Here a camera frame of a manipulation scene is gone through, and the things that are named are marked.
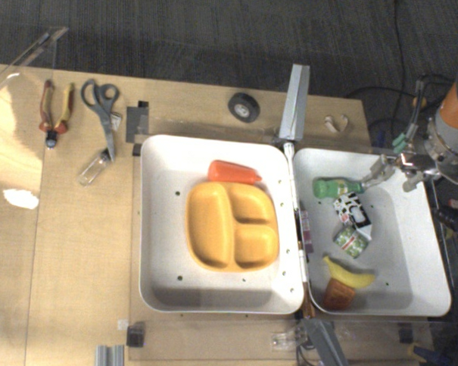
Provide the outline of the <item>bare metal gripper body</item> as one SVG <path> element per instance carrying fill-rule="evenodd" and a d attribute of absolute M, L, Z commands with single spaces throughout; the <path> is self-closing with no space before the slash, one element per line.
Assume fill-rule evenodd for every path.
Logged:
<path fill-rule="evenodd" d="M 453 154 L 401 152 L 394 163 L 409 177 L 420 175 L 424 181 L 445 179 L 458 185 L 458 158 Z"/>

